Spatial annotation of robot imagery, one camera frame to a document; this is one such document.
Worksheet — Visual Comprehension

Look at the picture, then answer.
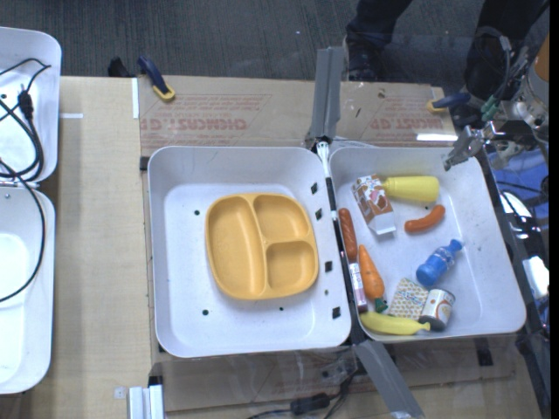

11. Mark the black cable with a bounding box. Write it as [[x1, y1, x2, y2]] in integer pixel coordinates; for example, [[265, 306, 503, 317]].
[[0, 58, 52, 304]]

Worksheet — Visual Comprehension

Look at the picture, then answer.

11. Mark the yellow bottle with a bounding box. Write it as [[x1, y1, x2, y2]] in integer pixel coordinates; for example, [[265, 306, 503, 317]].
[[382, 175, 441, 204]]

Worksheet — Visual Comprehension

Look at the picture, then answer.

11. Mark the white and orange packet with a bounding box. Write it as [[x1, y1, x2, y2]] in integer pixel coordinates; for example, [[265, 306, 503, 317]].
[[387, 277, 431, 321]]

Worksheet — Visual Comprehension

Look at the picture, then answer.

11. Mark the person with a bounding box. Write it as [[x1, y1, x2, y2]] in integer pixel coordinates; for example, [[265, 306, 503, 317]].
[[344, 0, 550, 100]]

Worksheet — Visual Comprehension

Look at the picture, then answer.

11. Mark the white and orange can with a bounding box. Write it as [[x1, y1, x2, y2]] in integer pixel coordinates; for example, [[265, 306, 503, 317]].
[[418, 287, 457, 333]]

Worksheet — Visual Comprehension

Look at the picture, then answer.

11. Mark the orange sausage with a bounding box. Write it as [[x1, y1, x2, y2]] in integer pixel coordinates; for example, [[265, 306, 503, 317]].
[[404, 203, 447, 235]]

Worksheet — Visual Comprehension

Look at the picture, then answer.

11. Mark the white plastic tray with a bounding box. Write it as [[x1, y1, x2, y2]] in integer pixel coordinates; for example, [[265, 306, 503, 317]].
[[0, 25, 63, 188], [0, 185, 58, 395], [147, 145, 353, 360], [328, 146, 528, 345]]

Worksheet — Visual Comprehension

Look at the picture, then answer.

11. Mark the brown cardboard board red print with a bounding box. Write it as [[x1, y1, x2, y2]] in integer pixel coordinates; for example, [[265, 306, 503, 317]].
[[137, 74, 517, 412]]

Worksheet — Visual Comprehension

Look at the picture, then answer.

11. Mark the orange carrot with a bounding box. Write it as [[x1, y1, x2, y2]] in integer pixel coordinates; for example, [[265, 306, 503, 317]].
[[357, 244, 390, 314]]

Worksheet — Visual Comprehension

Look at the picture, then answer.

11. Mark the blue bottle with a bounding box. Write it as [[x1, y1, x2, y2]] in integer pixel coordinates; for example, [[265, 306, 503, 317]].
[[415, 238, 465, 289]]

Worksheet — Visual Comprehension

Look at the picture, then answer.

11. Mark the yellow banana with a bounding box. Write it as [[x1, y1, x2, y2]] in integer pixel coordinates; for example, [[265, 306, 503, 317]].
[[359, 310, 431, 337]]

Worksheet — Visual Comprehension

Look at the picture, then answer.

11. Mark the thin black and white rod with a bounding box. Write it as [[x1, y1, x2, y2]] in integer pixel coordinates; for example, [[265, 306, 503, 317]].
[[315, 141, 369, 318]]

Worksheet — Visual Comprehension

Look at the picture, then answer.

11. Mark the black block with thin wires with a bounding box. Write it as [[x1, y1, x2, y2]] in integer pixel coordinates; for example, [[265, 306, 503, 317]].
[[289, 392, 331, 415]]

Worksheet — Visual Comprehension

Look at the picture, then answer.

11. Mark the yellow divided plate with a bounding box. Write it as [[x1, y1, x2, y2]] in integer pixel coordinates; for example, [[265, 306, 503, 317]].
[[204, 192, 321, 302]]

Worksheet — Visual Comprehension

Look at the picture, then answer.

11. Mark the brown sausage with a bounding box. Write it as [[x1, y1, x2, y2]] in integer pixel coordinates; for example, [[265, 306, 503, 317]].
[[338, 207, 360, 262]]

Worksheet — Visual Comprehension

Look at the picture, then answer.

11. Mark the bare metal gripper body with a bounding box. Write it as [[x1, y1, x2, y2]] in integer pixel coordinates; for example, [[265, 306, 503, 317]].
[[480, 98, 550, 141]]

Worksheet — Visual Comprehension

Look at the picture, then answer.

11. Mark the brown and white carton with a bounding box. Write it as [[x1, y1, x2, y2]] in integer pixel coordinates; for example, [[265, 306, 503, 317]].
[[351, 173, 397, 237]]

